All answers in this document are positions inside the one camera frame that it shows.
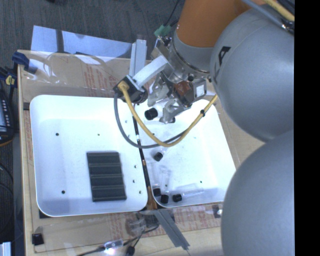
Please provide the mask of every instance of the black device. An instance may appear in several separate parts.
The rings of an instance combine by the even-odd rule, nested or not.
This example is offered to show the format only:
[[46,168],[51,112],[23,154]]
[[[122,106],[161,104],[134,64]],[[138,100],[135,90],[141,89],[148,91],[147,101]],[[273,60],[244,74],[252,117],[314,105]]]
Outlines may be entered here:
[[14,121],[6,95],[0,91],[0,146],[15,135]]

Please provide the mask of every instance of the white tray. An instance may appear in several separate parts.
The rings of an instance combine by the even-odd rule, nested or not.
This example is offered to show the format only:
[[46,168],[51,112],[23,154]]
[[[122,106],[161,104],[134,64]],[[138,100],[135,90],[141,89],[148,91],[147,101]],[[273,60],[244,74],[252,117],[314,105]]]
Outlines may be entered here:
[[[154,120],[145,118],[145,111],[150,109],[147,103],[136,105],[135,109],[146,126],[156,137],[165,141],[184,131],[196,118],[208,101],[205,99],[195,102],[192,107],[176,116],[175,123],[163,124],[157,117]],[[146,133],[139,127],[142,145],[154,144]],[[159,150],[143,149],[151,185],[160,183],[161,190],[165,189],[164,174],[160,166],[171,170],[170,199],[161,203],[160,197],[154,197],[159,205],[165,208],[191,206],[222,202],[229,182],[236,171],[227,140],[219,120],[217,110],[212,106],[200,122],[177,145],[169,148],[162,160],[155,161],[153,156]],[[203,193],[188,197],[180,202],[172,200],[172,194],[184,192],[181,187],[203,189]]]
[[[119,100],[124,129],[132,115]],[[36,201],[48,216],[134,212],[147,204],[139,150],[121,136],[113,99],[39,95],[30,103]],[[119,152],[126,200],[92,201],[87,152]]]

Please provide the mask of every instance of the green connector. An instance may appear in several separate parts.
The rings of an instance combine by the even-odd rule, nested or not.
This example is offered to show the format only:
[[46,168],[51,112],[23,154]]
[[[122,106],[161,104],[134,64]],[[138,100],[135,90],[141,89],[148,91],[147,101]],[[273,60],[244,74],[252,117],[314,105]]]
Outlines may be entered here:
[[164,26],[163,24],[153,33],[156,37],[165,37],[169,31],[171,30],[171,26]]

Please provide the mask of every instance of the gray carpet floor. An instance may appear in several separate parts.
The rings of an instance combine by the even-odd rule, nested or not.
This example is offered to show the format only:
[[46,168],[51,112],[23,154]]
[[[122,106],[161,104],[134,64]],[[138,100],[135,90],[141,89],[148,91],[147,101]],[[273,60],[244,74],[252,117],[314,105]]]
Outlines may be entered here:
[[[147,40],[147,59],[154,47],[154,31],[165,22],[177,0],[2,0],[0,1],[0,67],[13,67],[11,57],[19,49],[30,50],[33,27],[41,26],[78,34],[133,43]],[[180,0],[170,21],[178,19]],[[6,95],[9,88],[4,87]],[[18,120],[18,95],[12,108]],[[0,147],[0,164],[13,176],[13,146]],[[0,184],[13,191],[6,171]],[[14,240],[13,197],[0,186],[0,243]]]

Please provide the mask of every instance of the blue clamp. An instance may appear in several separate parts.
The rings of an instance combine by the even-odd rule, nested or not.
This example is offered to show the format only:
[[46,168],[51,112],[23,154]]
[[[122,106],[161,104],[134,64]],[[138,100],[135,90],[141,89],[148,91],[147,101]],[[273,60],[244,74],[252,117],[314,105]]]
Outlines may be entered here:
[[24,65],[24,70],[35,74],[37,68],[34,66],[30,66],[30,60],[21,52],[15,52],[12,56],[12,60],[14,62],[13,68],[5,68],[0,67],[0,80],[5,81],[5,84],[17,88],[18,80],[17,80],[17,68],[18,65]]

